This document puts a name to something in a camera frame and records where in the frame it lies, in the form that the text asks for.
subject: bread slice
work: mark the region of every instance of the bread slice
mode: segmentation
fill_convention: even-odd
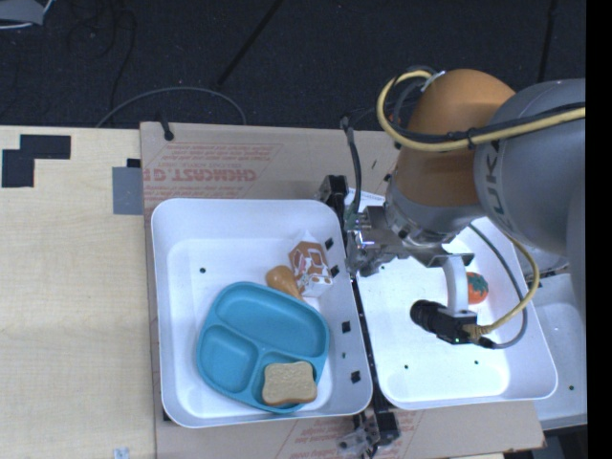
[[[264,369],[261,397],[269,406],[309,403],[317,397],[313,366],[307,361],[274,362]]]

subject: yellow cable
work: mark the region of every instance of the yellow cable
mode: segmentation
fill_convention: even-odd
[[[580,107],[575,110],[571,110],[568,112],[563,112],[552,116],[550,118],[534,120],[532,122],[521,124],[518,126],[507,127],[505,129],[500,129],[498,131],[493,131],[488,134],[474,136],[470,140],[458,140],[448,141],[448,142],[438,142],[438,143],[428,143],[428,142],[415,142],[408,138],[405,138],[401,134],[399,134],[393,126],[390,124],[388,119],[384,114],[384,102],[386,100],[386,96],[389,93],[391,87],[395,84],[401,83],[404,80],[415,77],[424,77],[430,78],[431,73],[426,72],[425,70],[417,70],[413,72],[407,72],[403,75],[400,75],[398,78],[393,78],[389,80],[389,82],[382,88],[381,93],[379,94],[377,103],[376,103],[376,115],[379,120],[379,124],[382,129],[391,137],[393,140],[398,142],[403,146],[407,146],[413,149],[419,149],[422,151],[450,151],[455,149],[467,148],[471,144],[480,144],[482,142],[492,142],[495,140],[502,140],[504,138],[509,138],[511,136],[517,136],[519,134],[530,133],[532,131],[536,131],[537,129],[542,129],[545,127],[551,127],[557,124],[561,124],[562,122],[567,122],[568,120],[576,120],[582,119],[586,117],[586,107]]]
[[[508,239],[510,239],[510,241],[513,242],[514,246],[517,247],[518,250],[523,255],[525,255],[525,257],[527,258],[527,261],[532,266],[532,270],[534,271],[534,280],[532,281],[532,287],[527,292],[527,294],[525,294],[525,297],[523,297],[516,306],[514,306],[508,313],[506,313],[506,315],[498,319],[496,322],[490,325],[477,325],[477,324],[464,325],[463,329],[470,334],[470,339],[472,340],[478,340],[481,336],[487,335],[488,333],[492,332],[496,328],[499,328],[504,323],[507,323],[508,321],[510,321],[510,319],[515,317],[519,312],[523,311],[523,308],[527,306],[529,301],[531,301],[534,295],[536,294],[537,287],[539,286],[539,268],[537,267],[536,261],[531,256],[531,254],[527,251],[527,249],[523,247],[523,245],[521,245],[518,241],[516,241],[511,236],[509,235],[506,235],[506,236],[508,237]]]

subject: blue plate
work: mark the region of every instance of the blue plate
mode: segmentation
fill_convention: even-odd
[[[305,404],[263,402],[265,367],[307,361],[318,383],[328,348],[327,321],[315,308],[268,286],[236,282],[213,301],[196,361],[202,379],[216,391],[257,408],[290,413]]]

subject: tomato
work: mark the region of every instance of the tomato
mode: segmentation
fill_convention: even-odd
[[[468,272],[468,303],[478,304],[489,294],[489,283],[480,273]]]

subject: cardboard sheet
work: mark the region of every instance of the cardboard sheet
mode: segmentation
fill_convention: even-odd
[[[274,420],[249,425],[182,428],[164,419],[150,218],[174,197],[312,199],[326,175],[353,164],[341,130],[170,123],[141,125],[143,204],[147,249],[151,353],[158,457],[297,459],[340,458],[336,440],[353,429],[352,417]],[[356,132],[363,190],[384,195],[384,177],[397,157],[382,131]],[[427,411],[396,410],[402,436],[377,457],[427,459],[541,448],[544,438],[529,402],[466,405]]]

